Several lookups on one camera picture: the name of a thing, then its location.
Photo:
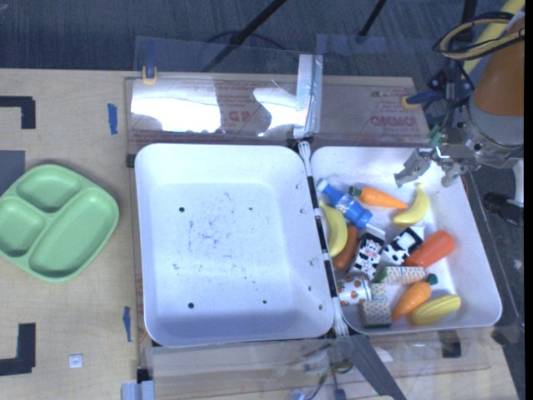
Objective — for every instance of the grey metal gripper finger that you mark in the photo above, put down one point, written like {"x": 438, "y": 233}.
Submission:
{"x": 412, "y": 167}
{"x": 451, "y": 175}

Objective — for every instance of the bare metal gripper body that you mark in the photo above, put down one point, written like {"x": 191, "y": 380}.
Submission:
{"x": 479, "y": 150}

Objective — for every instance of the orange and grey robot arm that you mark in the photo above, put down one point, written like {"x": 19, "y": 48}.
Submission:
{"x": 499, "y": 86}

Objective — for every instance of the yellow banana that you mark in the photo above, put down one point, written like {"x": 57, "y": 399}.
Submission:
{"x": 337, "y": 229}
{"x": 418, "y": 211}

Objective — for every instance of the orange toy carrot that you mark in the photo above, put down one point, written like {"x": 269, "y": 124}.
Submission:
{"x": 379, "y": 198}
{"x": 412, "y": 298}

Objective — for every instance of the brown cardboard board red print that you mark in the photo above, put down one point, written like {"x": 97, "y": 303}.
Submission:
{"x": 366, "y": 111}

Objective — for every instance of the blue plastic bottle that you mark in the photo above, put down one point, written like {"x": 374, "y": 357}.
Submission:
{"x": 347, "y": 204}

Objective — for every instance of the orange toy sausage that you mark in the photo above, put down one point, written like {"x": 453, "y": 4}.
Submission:
{"x": 433, "y": 248}
{"x": 349, "y": 252}

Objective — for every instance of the cow print carton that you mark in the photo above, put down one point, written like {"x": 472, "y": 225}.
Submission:
{"x": 366, "y": 258}
{"x": 401, "y": 246}

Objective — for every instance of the white plastic tray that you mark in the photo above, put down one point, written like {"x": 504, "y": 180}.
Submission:
{"x": 225, "y": 244}
{"x": 470, "y": 273}

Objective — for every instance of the orange patterned carton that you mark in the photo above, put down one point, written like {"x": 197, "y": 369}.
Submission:
{"x": 404, "y": 275}
{"x": 376, "y": 311}

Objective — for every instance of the white can with orange print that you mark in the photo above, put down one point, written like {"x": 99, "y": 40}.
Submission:
{"x": 353, "y": 292}

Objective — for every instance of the green divided plate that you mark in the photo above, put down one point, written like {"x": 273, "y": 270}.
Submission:
{"x": 71, "y": 227}

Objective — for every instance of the small white square block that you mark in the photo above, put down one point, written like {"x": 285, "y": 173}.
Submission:
{"x": 76, "y": 361}

